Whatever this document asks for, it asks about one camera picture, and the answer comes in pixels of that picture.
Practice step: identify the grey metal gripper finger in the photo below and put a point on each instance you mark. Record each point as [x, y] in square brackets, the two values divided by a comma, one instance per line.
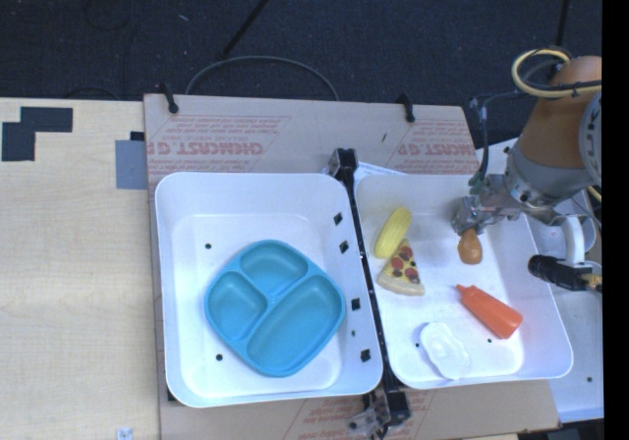
[484, 226]
[464, 213]

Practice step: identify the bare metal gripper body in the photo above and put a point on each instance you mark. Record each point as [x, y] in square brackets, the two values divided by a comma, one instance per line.
[506, 204]

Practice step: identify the brown chicken drumstick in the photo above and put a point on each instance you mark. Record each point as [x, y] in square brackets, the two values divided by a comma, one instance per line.
[470, 249]

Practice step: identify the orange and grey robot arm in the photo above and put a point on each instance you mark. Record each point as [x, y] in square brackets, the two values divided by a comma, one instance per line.
[555, 133]

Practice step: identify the white plastic tray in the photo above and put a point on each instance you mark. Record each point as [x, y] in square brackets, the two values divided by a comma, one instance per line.
[196, 202]
[442, 281]

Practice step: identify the yellow corn cob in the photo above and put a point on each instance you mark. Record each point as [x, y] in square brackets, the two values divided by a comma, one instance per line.
[393, 232]

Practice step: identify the pizza slice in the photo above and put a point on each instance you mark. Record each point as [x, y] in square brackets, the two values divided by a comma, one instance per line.
[403, 273]

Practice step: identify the orange bottle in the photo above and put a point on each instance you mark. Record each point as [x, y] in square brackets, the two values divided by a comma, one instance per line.
[491, 313]

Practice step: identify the white paper slip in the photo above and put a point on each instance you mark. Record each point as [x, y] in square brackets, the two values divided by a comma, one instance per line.
[378, 169]

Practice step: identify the thin black and white rod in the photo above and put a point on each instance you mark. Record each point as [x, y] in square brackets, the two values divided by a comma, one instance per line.
[366, 261]

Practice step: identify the white fried egg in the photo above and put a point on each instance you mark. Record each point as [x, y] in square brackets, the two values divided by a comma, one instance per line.
[444, 349]

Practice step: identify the brown cardboard board, red print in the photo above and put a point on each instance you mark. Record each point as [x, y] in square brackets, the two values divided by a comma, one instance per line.
[295, 143]

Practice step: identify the blue divided plate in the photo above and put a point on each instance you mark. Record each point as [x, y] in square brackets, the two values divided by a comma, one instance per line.
[275, 308]

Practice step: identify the black cylinder on white bracket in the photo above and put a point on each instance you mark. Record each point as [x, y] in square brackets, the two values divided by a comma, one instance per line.
[560, 273]

